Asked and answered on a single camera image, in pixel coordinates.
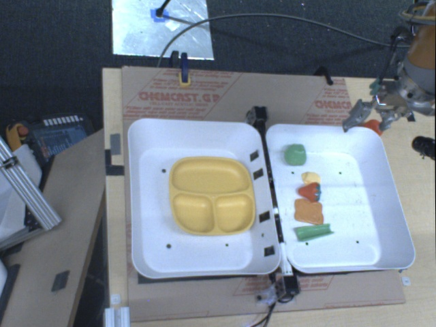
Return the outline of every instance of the wooden table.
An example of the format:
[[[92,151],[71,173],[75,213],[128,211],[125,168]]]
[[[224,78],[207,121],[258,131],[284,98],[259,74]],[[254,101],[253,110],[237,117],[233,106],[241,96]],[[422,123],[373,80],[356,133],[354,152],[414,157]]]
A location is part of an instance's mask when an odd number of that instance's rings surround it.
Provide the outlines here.
[[[110,148],[110,135],[123,132],[121,110],[121,70],[104,70],[105,147]],[[352,103],[369,99],[368,87],[373,79],[346,78]],[[274,313],[270,326],[434,326],[436,324],[436,263],[435,263],[435,162],[421,159],[411,148],[416,136],[435,137],[435,118],[416,115],[415,123],[405,119],[393,123],[382,140],[392,174],[403,205],[407,223],[416,248],[416,261],[402,273],[410,279],[404,287],[406,303],[374,307],[293,311]],[[112,156],[112,165],[123,165],[123,152]],[[112,307],[128,305],[124,177],[106,177],[108,256],[110,293],[120,301]],[[183,320],[135,322],[134,327],[159,326],[250,326],[262,315],[234,315]]]

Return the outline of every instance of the orange object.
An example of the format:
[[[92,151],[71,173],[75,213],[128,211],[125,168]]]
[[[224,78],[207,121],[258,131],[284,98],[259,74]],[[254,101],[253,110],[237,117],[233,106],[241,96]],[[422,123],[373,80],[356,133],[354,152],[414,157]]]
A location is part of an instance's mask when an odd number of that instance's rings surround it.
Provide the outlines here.
[[[376,134],[381,136],[383,134],[383,131],[379,128],[380,127],[380,121],[378,120],[369,120],[366,123],[362,125],[363,127],[372,129]]]
[[[321,186],[319,183],[310,183],[301,187],[298,190],[298,193],[310,202],[317,202],[321,197]]]
[[[319,202],[310,202],[306,199],[295,200],[295,215],[296,221],[320,225],[324,223],[322,214],[322,204]]]

